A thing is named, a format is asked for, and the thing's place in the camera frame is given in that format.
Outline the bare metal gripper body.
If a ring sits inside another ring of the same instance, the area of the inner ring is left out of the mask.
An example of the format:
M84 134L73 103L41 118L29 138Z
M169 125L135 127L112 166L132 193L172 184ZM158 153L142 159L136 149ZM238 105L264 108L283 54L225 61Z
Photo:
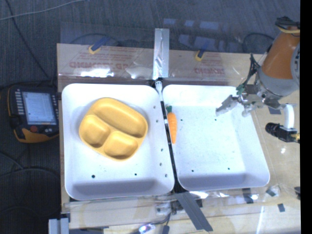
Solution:
M262 85L241 84L237 87L238 101L249 108L269 106L280 108L280 96L267 90Z

